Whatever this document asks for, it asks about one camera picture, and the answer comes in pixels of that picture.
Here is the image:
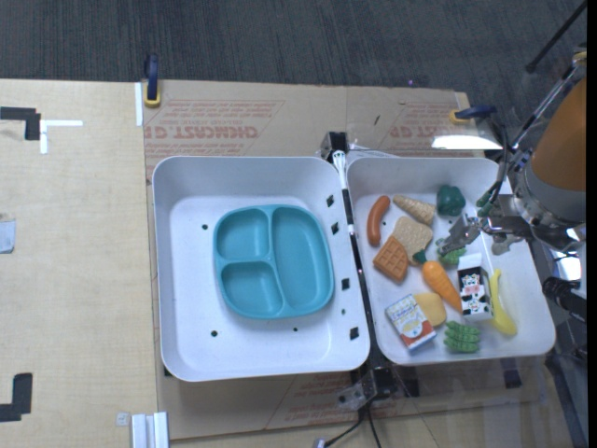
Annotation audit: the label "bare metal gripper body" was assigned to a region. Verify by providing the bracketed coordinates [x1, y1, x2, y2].
[480, 194, 587, 252]

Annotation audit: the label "light green toy vegetable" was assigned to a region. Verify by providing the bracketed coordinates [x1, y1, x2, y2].
[436, 238, 467, 266]

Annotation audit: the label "dark green toy broccoli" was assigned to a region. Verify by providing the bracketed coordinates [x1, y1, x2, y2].
[436, 184, 466, 217]

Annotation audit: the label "orange toy carrot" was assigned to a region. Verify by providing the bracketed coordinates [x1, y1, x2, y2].
[412, 248, 464, 315]

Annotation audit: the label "tan toy bread slice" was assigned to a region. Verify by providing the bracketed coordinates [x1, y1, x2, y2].
[390, 216, 435, 266]

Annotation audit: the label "beige toy waffle cone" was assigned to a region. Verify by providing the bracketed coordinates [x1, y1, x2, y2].
[392, 194, 437, 226]

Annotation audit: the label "white cow print milk carton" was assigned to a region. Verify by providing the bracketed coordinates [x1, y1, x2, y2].
[456, 252, 494, 322]

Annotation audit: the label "orange toy waffle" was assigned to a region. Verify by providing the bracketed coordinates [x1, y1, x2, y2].
[372, 235, 410, 283]

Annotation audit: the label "yellow toy cheese wedge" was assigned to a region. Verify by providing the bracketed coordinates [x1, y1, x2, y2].
[413, 291, 448, 329]

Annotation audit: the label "orange toy sausage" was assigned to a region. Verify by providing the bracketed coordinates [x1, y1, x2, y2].
[366, 195, 392, 247]

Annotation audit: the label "yellow banana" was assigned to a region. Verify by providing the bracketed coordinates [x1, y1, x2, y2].
[487, 268, 519, 337]

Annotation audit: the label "white plastic tray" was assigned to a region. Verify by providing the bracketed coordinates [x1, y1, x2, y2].
[346, 156, 557, 367]
[152, 155, 372, 383]

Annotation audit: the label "white and orange carton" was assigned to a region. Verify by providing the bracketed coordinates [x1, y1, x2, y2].
[384, 294, 437, 350]

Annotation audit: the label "green toy pea pods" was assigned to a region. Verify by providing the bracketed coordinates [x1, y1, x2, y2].
[442, 320, 481, 355]

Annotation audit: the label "thin black and white rod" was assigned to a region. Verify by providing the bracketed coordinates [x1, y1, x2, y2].
[332, 150, 376, 369]

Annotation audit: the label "blue divided plate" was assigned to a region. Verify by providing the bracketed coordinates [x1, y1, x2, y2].
[213, 203, 336, 320]

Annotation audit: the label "brown cardboard board red print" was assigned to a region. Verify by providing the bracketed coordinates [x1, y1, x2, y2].
[142, 79, 548, 442]

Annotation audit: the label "black cylinder on white bracket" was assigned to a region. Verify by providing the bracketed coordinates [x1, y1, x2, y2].
[542, 250, 588, 321]

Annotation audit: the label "black block with thin wires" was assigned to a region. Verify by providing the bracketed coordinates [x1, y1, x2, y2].
[338, 365, 408, 411]
[320, 131, 349, 159]

